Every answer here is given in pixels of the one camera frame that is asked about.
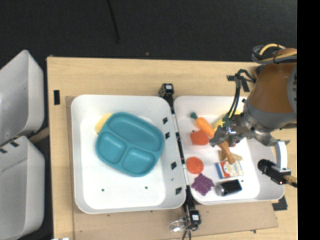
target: blue plate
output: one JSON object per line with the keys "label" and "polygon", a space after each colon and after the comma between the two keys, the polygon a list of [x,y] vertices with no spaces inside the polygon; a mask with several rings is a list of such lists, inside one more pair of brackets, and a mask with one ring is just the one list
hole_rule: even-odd
{"label": "blue plate", "polygon": [[118,112],[105,122],[95,151],[109,166],[141,177],[155,167],[164,145],[164,136],[157,127],[133,114]]}

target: purple object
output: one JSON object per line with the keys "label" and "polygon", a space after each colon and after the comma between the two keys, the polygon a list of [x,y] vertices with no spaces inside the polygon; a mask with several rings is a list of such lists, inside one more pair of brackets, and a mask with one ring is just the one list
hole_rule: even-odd
{"label": "purple object", "polygon": [[202,173],[194,179],[194,183],[191,185],[196,191],[200,192],[201,195],[205,196],[215,184],[213,181],[204,176]]}

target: white container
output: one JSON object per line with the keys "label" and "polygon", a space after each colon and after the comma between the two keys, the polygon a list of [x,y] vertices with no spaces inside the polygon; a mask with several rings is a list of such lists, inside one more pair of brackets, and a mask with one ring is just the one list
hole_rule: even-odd
{"label": "white container", "polygon": [[[108,113],[127,112],[156,126],[165,139],[153,170],[132,177],[107,165],[95,151],[95,125]],[[74,197],[85,213],[99,214],[180,207],[186,183],[168,103],[156,96],[80,95],[71,103]]]}
{"label": "white container", "polygon": [[23,50],[0,70],[0,240],[44,219],[45,158],[26,137],[41,128],[44,102],[44,73]]}
{"label": "white container", "polygon": [[[169,104],[157,96],[80,95],[71,103],[74,198],[85,213],[112,213],[173,209],[186,199],[186,185],[196,174],[182,166],[176,140],[181,138],[184,158],[198,156],[204,162],[203,174],[213,183],[221,183],[214,163],[219,162],[218,147],[192,145],[190,133],[197,130],[191,112],[210,123],[219,120],[229,110],[233,97],[181,96],[174,101],[175,116]],[[127,112],[153,124],[170,138],[155,168],[146,176],[132,177],[102,162],[95,151],[98,134],[95,125],[108,113]],[[204,205],[276,200],[283,196],[284,186],[277,185],[257,168],[260,159],[275,161],[271,147],[255,140],[242,140],[231,152],[241,155],[244,175],[238,177],[242,191],[230,196],[218,196],[214,188],[205,196],[191,188],[192,196]]]}

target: plywood surface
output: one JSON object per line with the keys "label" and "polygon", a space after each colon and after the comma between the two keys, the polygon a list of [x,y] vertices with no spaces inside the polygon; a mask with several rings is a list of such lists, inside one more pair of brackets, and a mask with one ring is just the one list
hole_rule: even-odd
{"label": "plywood surface", "polygon": [[[54,237],[92,239],[179,239],[169,222],[180,208],[87,215],[73,202],[66,97],[81,94],[157,95],[163,83],[172,83],[181,95],[233,96],[235,83],[227,81],[240,68],[252,71],[253,62],[173,61],[103,58],[47,58],[50,152]],[[59,90],[60,104],[54,91]],[[288,144],[288,166],[297,175],[297,131],[277,131]],[[270,202],[203,206],[203,218],[192,239],[298,239],[297,190],[285,186],[288,210],[273,212]]]}

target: metal can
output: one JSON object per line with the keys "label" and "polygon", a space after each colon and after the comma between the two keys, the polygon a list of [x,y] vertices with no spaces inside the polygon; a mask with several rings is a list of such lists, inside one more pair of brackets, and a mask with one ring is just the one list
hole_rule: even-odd
{"label": "metal can", "polygon": [[225,181],[220,184],[216,184],[214,189],[219,196],[223,197],[223,196],[234,194],[241,191],[242,187],[240,185],[239,180],[234,179],[234,180]]}

